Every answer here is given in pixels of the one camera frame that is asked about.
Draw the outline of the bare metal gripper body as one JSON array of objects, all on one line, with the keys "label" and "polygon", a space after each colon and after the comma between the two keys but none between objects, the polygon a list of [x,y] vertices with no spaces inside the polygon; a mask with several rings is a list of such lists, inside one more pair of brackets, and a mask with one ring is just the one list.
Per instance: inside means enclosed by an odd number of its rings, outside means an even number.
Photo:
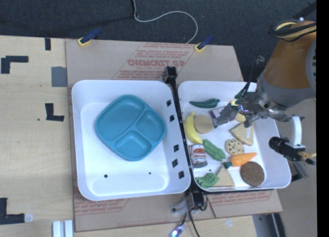
[{"label": "bare metal gripper body", "polygon": [[247,93],[240,105],[238,106],[238,113],[242,115],[255,114],[260,116],[259,119],[272,118],[278,121],[284,121],[286,114],[280,106],[275,103],[272,107],[270,100],[259,100],[256,93]]}]

